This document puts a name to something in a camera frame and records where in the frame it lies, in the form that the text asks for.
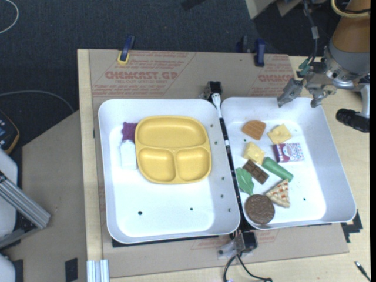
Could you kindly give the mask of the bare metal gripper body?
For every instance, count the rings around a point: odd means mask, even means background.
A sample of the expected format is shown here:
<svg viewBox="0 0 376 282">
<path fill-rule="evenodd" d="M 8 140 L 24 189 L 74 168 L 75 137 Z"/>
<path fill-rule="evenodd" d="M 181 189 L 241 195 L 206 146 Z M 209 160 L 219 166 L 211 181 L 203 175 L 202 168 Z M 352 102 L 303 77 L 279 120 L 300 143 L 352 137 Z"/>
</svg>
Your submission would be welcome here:
<svg viewBox="0 0 376 282">
<path fill-rule="evenodd" d="M 335 62 L 314 62 L 304 79 L 309 91 L 344 89 L 357 92 L 370 84 L 368 74 L 351 72 Z"/>
</svg>

